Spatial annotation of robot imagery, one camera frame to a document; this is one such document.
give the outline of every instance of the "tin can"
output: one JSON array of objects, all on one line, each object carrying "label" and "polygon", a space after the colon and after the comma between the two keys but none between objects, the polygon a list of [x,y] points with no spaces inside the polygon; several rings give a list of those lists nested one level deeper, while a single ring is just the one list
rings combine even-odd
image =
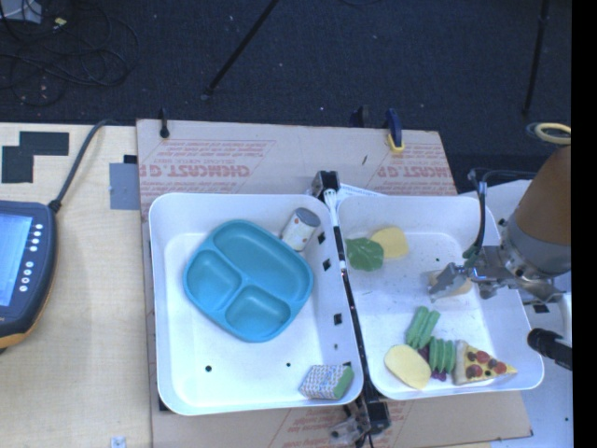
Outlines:
[{"label": "tin can", "polygon": [[297,252],[305,248],[315,230],[320,226],[319,217],[305,207],[299,207],[288,219],[280,239]]}]

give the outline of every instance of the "blue bowl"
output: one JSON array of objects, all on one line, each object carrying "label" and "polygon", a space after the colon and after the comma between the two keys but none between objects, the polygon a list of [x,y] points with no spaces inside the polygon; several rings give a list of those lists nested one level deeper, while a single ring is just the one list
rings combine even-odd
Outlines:
[{"label": "blue bowl", "polygon": [[216,228],[185,267],[188,298],[222,329],[246,342],[279,335],[309,299],[309,264],[253,222]]}]

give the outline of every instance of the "black post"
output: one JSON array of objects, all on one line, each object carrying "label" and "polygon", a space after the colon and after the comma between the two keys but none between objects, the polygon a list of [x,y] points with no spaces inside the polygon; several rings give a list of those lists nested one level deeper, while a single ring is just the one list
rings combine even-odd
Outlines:
[{"label": "black post", "polygon": [[234,50],[234,52],[230,55],[230,57],[228,58],[228,61],[224,64],[224,66],[222,66],[222,68],[217,73],[217,75],[215,75],[215,78],[212,80],[212,82],[205,87],[205,90],[203,91],[203,94],[201,95],[202,101],[209,100],[210,97],[212,96],[212,94],[214,94],[214,89],[217,86],[217,84],[224,77],[224,75],[228,72],[228,70],[234,64],[236,59],[241,55],[244,48],[249,44],[249,42],[251,41],[253,36],[255,36],[259,27],[268,18],[271,11],[274,9],[274,7],[278,4],[279,1],[280,0],[271,0],[270,4],[266,7],[265,10],[263,10],[263,13],[258,18],[258,20],[255,22],[255,24],[253,25],[253,27],[251,28],[249,33],[246,34],[246,36],[244,37],[243,41],[238,46],[238,48],[236,48],[236,50]]},{"label": "black post", "polygon": [[548,24],[549,19],[549,0],[543,0],[541,3],[541,14],[539,15],[539,28],[537,30],[537,38],[535,41],[535,55],[533,57],[533,66],[531,67],[531,78],[529,80],[529,88],[526,93],[526,100],[524,100],[524,107],[522,113],[526,113],[531,106],[533,99],[533,90],[535,89],[535,80],[537,78],[537,68],[539,66],[539,57],[541,56],[541,48],[543,46],[543,33]]}]

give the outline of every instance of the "pizza slice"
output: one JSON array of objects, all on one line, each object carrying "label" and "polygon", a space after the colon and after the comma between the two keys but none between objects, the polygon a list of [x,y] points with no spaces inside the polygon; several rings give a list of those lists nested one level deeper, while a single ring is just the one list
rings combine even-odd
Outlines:
[{"label": "pizza slice", "polygon": [[511,365],[469,345],[468,342],[456,341],[456,365],[452,373],[455,385],[491,380],[516,372]]}]

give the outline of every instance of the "blue screen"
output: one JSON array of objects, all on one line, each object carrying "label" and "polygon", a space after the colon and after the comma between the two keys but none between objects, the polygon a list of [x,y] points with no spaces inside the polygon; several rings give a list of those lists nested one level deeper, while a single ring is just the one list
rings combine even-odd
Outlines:
[{"label": "blue screen", "polygon": [[10,305],[32,220],[0,214],[0,305]]}]

